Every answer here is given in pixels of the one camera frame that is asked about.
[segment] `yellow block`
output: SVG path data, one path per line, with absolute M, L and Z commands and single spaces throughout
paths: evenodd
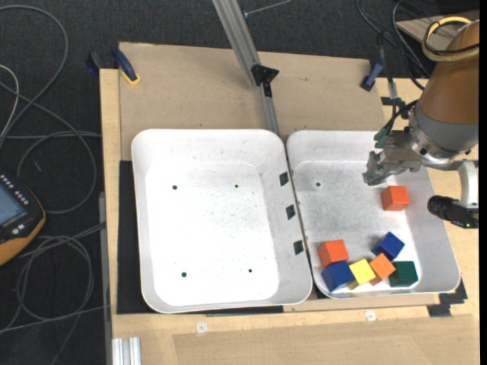
M 351 290 L 375 278 L 375 273 L 366 259 L 350 264 L 350 270 L 355 277 L 355 280 L 349 284 Z

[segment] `wooden table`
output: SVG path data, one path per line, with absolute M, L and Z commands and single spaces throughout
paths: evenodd
M 117 70 L 100 72 L 112 330 L 114 338 L 141 338 L 144 365 L 479 363 L 479 234 L 450 224 L 447 232 L 469 296 L 452 305 L 450 317 L 429 316 L 426 305 L 438 304 L 437 294 L 350 301 L 311 297 L 269 315 L 117 315 L 119 162 L 130 159 L 128 145 L 137 129 L 263 127 L 258 100 L 242 86 L 231 50 L 121 47 L 142 83 L 130 88 Z M 385 80 L 377 80 L 370 93 L 358 87 L 368 62 L 276 53 L 260 57 L 264 65 L 282 70 L 272 89 L 283 136 L 295 129 L 374 130 L 389 117 L 390 108 L 381 109 L 379 101 L 379 95 L 388 96 Z M 208 88 L 216 78 L 219 82 Z M 406 102 L 419 97 L 406 79 L 397 80 L 397 87 Z M 229 113 L 225 107 L 235 102 Z M 435 193 L 460 194 L 456 174 L 431 171 L 430 176 Z M 376 320 L 366 322 L 371 309 Z M 198 322 L 206 322 L 208 332 L 197 333 Z

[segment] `white cable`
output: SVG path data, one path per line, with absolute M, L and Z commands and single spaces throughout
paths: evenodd
M 17 93 L 20 93 L 20 88 L 21 86 L 19 85 L 18 83 L 18 78 L 17 76 L 15 75 L 15 73 L 7 66 L 5 65 L 2 65 L 0 64 L 0 68 L 6 70 L 8 73 L 11 74 L 11 76 L 14 78 L 14 81 L 15 81 L 15 90 L 17 91 Z M 10 116 L 8 117 L 8 120 L 7 122 L 5 123 L 5 126 L 2 130 L 2 132 L 0 132 L 0 139 L 3 138 L 3 134 L 5 134 L 5 131 L 7 131 L 7 127 L 8 125 L 10 124 L 10 122 L 12 121 L 12 118 L 14 117 L 15 115 L 15 111 L 17 111 L 17 106 L 18 106 L 18 96 L 15 97 L 15 103 L 14 103 L 14 107 L 12 108 L 12 112 L 10 113 Z

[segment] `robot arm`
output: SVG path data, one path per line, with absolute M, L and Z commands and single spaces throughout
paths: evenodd
M 456 225 L 474 228 L 479 226 L 478 161 L 454 158 L 479 143 L 479 21 L 468 23 L 446 51 L 432 52 L 427 47 L 429 35 L 450 21 L 464 19 L 448 18 L 428 31 L 423 49 L 438 64 L 421 98 L 409 109 L 408 127 L 386 131 L 385 143 L 376 145 L 383 150 L 369 154 L 364 181 L 377 185 L 390 175 L 417 171 L 421 165 L 456 170 L 462 180 L 462 199 L 434 196 L 428 209 Z

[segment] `device screen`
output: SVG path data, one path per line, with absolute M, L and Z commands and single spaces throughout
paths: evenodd
M 21 204 L 0 185 L 0 224 L 23 217 L 26 213 Z

